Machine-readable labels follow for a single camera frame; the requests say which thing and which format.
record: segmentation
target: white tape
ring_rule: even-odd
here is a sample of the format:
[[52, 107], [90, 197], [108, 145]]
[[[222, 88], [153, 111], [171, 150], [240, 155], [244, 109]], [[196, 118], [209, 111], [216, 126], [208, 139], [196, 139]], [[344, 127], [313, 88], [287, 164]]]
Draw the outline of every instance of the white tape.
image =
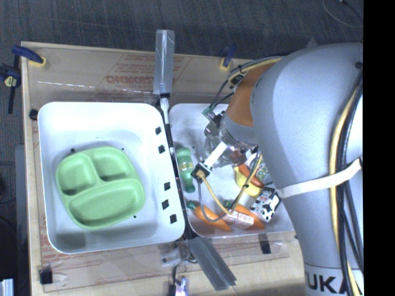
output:
[[350, 180], [362, 167], [360, 160], [355, 159], [345, 170], [337, 172], [333, 175], [326, 176], [324, 178], [306, 181], [291, 186], [286, 186], [282, 189], [278, 189], [277, 193], [282, 199], [290, 196], [303, 194], [312, 191], [318, 191], [322, 189], [328, 189], [332, 186], [337, 186], [347, 180]]

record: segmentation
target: clamp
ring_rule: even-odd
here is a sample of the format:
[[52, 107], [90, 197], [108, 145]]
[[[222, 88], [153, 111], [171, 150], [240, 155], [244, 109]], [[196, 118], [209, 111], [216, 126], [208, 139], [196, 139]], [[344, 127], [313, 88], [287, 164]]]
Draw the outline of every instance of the clamp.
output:
[[21, 75], [19, 68], [20, 57], [26, 57], [31, 64], [42, 67], [46, 63], [45, 57], [41, 57], [37, 53], [33, 52], [29, 48], [25, 48], [19, 45], [12, 47], [12, 53], [14, 54], [14, 66], [2, 64], [0, 67], [0, 81], [2, 81], [8, 88], [10, 88], [10, 98], [8, 101], [8, 114], [12, 114], [14, 107], [15, 90], [21, 85]]

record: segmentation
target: green plate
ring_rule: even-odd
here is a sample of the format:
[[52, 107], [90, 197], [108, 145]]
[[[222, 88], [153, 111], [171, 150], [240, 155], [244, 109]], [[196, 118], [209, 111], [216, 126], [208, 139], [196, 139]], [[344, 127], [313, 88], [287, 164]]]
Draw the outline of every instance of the green plate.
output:
[[130, 159], [114, 147], [98, 147], [64, 158], [56, 183], [67, 213], [82, 228], [99, 229], [137, 214], [145, 192]]

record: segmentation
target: white plastic tray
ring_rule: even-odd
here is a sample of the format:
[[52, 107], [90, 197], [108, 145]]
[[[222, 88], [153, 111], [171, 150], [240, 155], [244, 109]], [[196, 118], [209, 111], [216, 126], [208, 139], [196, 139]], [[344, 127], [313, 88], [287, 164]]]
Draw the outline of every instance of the white plastic tray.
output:
[[[207, 106], [208, 104], [177, 104], [174, 105], [169, 112], [170, 123], [172, 124], [174, 147], [176, 149], [180, 147], [190, 148], [194, 165], [196, 165], [200, 160], [205, 160], [204, 142], [206, 140], [206, 136], [204, 135], [204, 128], [207, 126], [209, 121], [205, 116], [203, 116], [202, 112]], [[226, 108], [226, 104], [220, 104], [214, 112], [219, 113], [222, 110], [226, 110]], [[233, 200], [240, 191], [240, 188], [236, 184], [233, 165], [227, 165], [222, 168], [215, 169], [207, 177], [207, 180], [215, 192], [215, 195], [221, 202], [226, 199]], [[194, 193], [186, 193], [183, 191], [185, 202], [188, 202], [188, 200], [193, 200], [197, 203], [199, 202], [197, 182], [194, 181], [194, 184], [196, 188]], [[220, 209], [214, 202], [204, 183], [201, 186], [201, 190], [204, 205], [217, 214], [220, 214]], [[253, 202], [254, 199], [247, 194], [243, 195], [240, 200], [240, 204], [243, 204], [246, 207], [250, 207]], [[272, 220], [265, 224], [266, 228], [264, 230], [257, 228], [244, 230], [232, 227], [232, 232], [227, 232], [206, 225], [200, 219], [195, 217], [193, 211], [188, 208], [187, 214], [189, 224], [194, 231], [202, 237], [215, 238], [250, 236], [267, 232], [291, 231], [294, 229], [288, 213], [282, 203], [276, 210]]]
[[[38, 128], [48, 239], [56, 250], [93, 252], [161, 244], [182, 236], [185, 220], [157, 109], [142, 103], [51, 102], [39, 110]], [[55, 172], [73, 151], [101, 146], [119, 148], [130, 158], [146, 202], [135, 218], [92, 231], [77, 226], [68, 216]]]

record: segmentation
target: dark floor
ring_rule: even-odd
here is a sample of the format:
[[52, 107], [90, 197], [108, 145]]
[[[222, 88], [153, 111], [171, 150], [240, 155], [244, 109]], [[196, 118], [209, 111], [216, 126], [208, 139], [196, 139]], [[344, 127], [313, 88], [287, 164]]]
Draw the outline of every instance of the dark floor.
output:
[[[175, 52], [258, 59], [318, 44], [356, 42], [364, 0], [0, 0], [0, 62], [21, 41], [153, 51], [157, 29], [175, 32]], [[23, 144], [21, 93], [7, 113], [0, 85], [0, 217], [17, 226], [15, 147]]]

